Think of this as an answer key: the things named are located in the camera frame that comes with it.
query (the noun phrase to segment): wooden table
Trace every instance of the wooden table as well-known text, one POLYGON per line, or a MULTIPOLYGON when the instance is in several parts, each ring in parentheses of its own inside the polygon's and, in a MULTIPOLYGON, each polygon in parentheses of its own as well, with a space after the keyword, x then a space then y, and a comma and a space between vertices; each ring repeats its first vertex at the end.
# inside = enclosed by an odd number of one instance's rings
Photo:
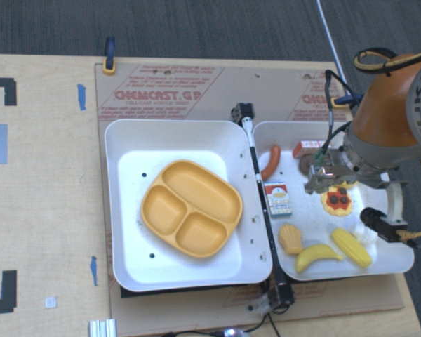
MULTIPOLYGON (((119 58, 123 62, 190 64, 190 60, 119 58)), ((17 106, 4 105, 8 157, 0 164, 0 286, 17 270, 17 307, 0 314, 0 336, 87 336, 89 321, 110 318, 102 174, 95 99, 101 57, 0 55, 0 77, 17 82, 17 106), (80 110, 77 85, 86 87, 80 110), (45 299, 56 296, 57 307, 45 299)), ((214 66, 282 68, 290 62, 195 60, 214 66)), ((294 62, 323 68, 323 62, 294 62)), ((282 336, 421 336, 403 275, 396 276, 404 308, 278 322, 282 336)), ((273 336, 270 324, 252 336, 273 336)))

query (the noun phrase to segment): black corner marker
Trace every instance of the black corner marker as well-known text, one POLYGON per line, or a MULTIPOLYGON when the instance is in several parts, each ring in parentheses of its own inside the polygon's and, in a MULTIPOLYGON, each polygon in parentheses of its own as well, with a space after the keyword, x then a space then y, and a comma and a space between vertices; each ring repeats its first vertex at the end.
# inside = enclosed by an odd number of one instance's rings
POLYGON ((1 274, 0 313, 14 312, 17 307, 17 271, 3 271, 1 274))
POLYGON ((5 106, 17 105, 17 91, 12 77, 0 77, 0 87, 5 90, 5 106))

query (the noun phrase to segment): toy sausage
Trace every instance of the toy sausage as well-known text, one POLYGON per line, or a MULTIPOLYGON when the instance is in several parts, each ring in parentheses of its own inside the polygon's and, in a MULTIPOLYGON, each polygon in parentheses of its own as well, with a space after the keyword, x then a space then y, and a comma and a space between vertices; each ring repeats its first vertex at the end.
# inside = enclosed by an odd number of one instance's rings
POLYGON ((279 165, 280 158, 281 148, 278 145, 273 145, 270 150, 268 165, 260 172, 260 176, 263 180, 266 180, 273 174, 274 170, 276 170, 279 165))

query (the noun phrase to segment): yellow plate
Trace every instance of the yellow plate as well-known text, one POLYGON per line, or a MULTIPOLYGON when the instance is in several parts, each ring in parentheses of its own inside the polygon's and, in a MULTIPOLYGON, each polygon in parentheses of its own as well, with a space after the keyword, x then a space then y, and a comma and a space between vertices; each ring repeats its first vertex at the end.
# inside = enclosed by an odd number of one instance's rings
POLYGON ((220 176, 187 160, 167 165, 148 188, 141 206, 148 228, 194 257, 217 253, 242 213, 240 194, 220 176))

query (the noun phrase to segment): toy banana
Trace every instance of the toy banana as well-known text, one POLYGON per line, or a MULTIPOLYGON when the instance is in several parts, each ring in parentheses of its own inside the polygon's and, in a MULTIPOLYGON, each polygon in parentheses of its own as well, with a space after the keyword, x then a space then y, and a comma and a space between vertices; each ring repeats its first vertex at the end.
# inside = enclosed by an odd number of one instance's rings
POLYGON ((313 244, 303 249, 295 260, 296 272, 302 272, 315 260, 335 258, 342 260, 343 256, 336 253, 328 244, 313 244))

